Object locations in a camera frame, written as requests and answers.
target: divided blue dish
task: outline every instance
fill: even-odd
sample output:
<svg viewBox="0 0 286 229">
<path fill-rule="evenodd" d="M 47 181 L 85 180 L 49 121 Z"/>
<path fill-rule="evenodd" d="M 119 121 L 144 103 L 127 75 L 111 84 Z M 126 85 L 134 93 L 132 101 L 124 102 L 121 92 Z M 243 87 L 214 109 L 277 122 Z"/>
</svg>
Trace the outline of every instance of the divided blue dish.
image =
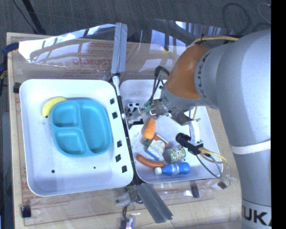
<svg viewBox="0 0 286 229">
<path fill-rule="evenodd" d="M 51 111 L 56 147 L 67 156 L 100 155 L 112 145 L 112 130 L 106 110 L 92 100 L 68 100 Z"/>
</svg>

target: gray carpet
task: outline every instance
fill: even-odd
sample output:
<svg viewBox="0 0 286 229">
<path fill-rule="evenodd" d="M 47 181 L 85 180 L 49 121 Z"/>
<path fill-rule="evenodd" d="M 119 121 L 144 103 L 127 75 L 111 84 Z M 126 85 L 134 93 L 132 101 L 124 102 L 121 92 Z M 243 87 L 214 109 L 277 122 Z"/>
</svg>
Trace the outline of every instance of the gray carpet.
<svg viewBox="0 0 286 229">
<path fill-rule="evenodd" d="M 271 0 L 30 0 L 47 35 L 59 35 L 102 23 L 122 22 L 129 36 L 148 26 L 150 19 L 184 21 L 228 28 L 236 35 L 270 28 Z M 34 33 L 21 0 L 0 0 L 0 63 L 6 32 Z M 0 97 L 0 176 L 3 176 L 2 114 L 8 111 L 7 88 Z M 0 181 L 0 215 L 3 190 Z"/>
</svg>

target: banana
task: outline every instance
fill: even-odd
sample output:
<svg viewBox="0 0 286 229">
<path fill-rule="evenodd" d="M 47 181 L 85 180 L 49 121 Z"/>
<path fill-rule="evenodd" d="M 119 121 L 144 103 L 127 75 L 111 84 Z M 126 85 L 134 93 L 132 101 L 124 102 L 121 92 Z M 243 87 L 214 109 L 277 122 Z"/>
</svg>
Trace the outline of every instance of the banana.
<svg viewBox="0 0 286 229">
<path fill-rule="evenodd" d="M 43 117 L 49 116 L 49 114 L 52 111 L 52 108 L 56 104 L 63 102 L 63 101 L 67 101 L 67 99 L 64 97 L 54 97 L 54 98 L 51 98 L 50 100 L 48 100 L 42 107 L 42 111 L 41 111 L 42 116 Z"/>
</svg>

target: clear plastic sheet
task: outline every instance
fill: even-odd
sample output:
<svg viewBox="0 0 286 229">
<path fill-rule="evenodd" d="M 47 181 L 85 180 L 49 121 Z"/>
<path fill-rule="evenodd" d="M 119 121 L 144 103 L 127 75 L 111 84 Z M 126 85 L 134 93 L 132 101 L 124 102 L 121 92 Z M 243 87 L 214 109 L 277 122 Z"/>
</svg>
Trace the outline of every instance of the clear plastic sheet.
<svg viewBox="0 0 286 229">
<path fill-rule="evenodd" d="M 90 34 L 89 36 L 91 37 L 87 38 L 84 36 L 85 33 L 87 35 Z M 120 81 L 127 79 L 152 79 L 153 71 L 158 65 L 162 65 L 170 71 L 176 60 L 186 49 L 186 46 L 193 40 L 201 37 L 202 34 L 218 35 L 232 34 L 232 32 L 217 27 L 177 21 L 151 21 L 148 28 L 140 29 L 136 33 L 128 35 L 126 71 L 121 73 Z M 112 60 L 113 37 L 114 27 L 111 25 L 96 27 L 88 31 L 80 30 L 76 33 L 71 32 L 57 37 L 14 35 L 11 38 L 11 42 L 25 42 L 23 45 L 27 43 L 26 46 L 28 48 L 29 42 L 34 40 L 35 48 L 31 47 L 31 52 L 25 50 L 25 57 L 20 52 L 12 52 L 13 82 L 22 83 L 28 79 L 102 79 L 107 81 L 111 77 L 109 60 Z M 83 59 L 91 59 L 93 62 L 95 60 L 108 60 L 108 64 L 102 67 L 84 64 L 85 60 Z M 53 197 L 39 197 L 31 192 L 26 178 L 21 109 L 18 94 L 15 94 L 15 102 L 20 149 L 22 205 L 31 209 L 31 217 L 24 219 L 25 226 L 84 218 L 102 220 L 104 215 L 114 215 L 118 228 L 125 204 L 117 202 L 116 198 L 123 194 L 125 195 L 129 187 Z M 226 148 L 228 143 L 225 139 L 219 141 L 221 142 L 219 146 L 220 151 L 222 151 L 222 146 Z M 228 160 L 234 161 L 232 155 L 230 155 Z M 222 184 L 222 186 L 218 185 L 219 182 L 223 182 L 225 186 Z M 226 191 L 226 188 L 231 187 L 231 183 L 235 186 L 232 186 L 230 192 L 224 192 L 222 195 L 222 199 L 228 201 L 228 197 L 238 195 L 240 188 L 237 172 L 231 174 L 226 167 L 224 168 L 222 181 L 207 179 L 165 182 L 154 184 L 154 188 L 169 208 L 176 206 L 173 209 L 174 220 L 168 223 L 173 225 L 174 228 L 180 228 L 193 225 L 193 220 L 183 219 L 180 221 L 178 218 L 184 215 L 185 217 L 188 216 L 186 214 L 189 214 L 190 210 L 202 204 L 207 210 L 210 210 L 210 213 L 217 213 L 218 208 L 212 206 L 212 202 L 209 203 L 208 201 L 215 200 L 214 203 L 217 204 L 216 197 L 221 196 L 220 192 Z M 127 216 L 134 214 L 137 228 L 149 228 L 151 225 L 155 225 L 152 218 L 148 216 L 144 204 L 138 201 L 131 201 L 131 203 L 126 204 L 128 205 Z M 229 202 L 223 202 L 223 206 L 227 206 L 227 208 L 221 208 L 222 213 L 228 213 L 229 211 L 229 220 L 239 219 L 238 206 L 241 204 L 240 199 L 235 202 L 236 206 L 232 205 L 233 208 L 227 204 Z M 196 220 L 195 225 L 205 223 L 205 216 L 202 216 L 203 211 L 205 210 L 194 216 Z M 213 222 L 221 221 L 226 221 L 226 219 L 213 220 Z"/>
</svg>

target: can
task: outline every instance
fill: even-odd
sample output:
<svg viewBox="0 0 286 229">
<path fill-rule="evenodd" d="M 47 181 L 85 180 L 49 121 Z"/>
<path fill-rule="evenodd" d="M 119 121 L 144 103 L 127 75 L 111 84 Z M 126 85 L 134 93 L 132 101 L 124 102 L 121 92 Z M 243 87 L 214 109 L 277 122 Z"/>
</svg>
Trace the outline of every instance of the can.
<svg viewBox="0 0 286 229">
<path fill-rule="evenodd" d="M 185 158 L 185 149 L 181 145 L 167 148 L 163 152 L 163 158 L 168 164 L 176 162 Z"/>
</svg>

